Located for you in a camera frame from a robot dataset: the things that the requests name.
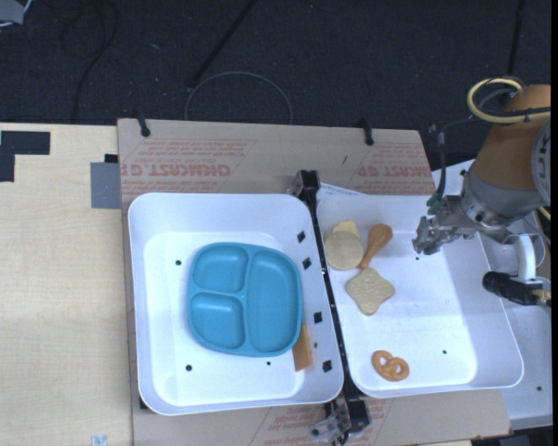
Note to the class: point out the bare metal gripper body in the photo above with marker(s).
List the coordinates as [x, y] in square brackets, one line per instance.
[460, 219]

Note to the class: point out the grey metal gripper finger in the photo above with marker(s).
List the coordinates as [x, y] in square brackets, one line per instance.
[422, 235]
[438, 244]

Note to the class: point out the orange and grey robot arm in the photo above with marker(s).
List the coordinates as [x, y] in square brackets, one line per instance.
[509, 156]

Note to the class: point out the brown chicken drumstick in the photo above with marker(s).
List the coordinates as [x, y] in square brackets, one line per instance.
[376, 240]

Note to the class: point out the white plastic tray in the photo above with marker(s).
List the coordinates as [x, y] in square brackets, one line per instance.
[167, 295]
[432, 318]

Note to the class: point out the pale yellow chip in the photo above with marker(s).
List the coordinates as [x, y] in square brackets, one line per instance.
[347, 226]

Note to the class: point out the beige bread slice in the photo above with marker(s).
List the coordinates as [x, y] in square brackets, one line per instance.
[369, 291]

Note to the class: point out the round beige biscuit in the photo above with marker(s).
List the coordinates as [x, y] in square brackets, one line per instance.
[344, 251]

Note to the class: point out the white printed paper slip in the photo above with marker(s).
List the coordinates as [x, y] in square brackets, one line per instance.
[341, 190]

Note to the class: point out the thin black rod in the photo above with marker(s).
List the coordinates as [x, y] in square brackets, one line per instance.
[332, 305]

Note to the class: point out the orange pretzel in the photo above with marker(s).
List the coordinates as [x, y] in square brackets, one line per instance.
[390, 366]

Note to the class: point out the orange cheese slice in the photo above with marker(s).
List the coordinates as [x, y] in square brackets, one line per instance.
[303, 353]

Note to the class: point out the blue divided plate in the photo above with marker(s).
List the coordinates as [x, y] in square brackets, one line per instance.
[260, 305]

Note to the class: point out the brown cardboard board red print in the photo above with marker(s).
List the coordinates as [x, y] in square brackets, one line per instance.
[260, 156]

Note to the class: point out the black cylinder on white bracket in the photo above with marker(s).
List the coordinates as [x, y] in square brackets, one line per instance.
[509, 287]

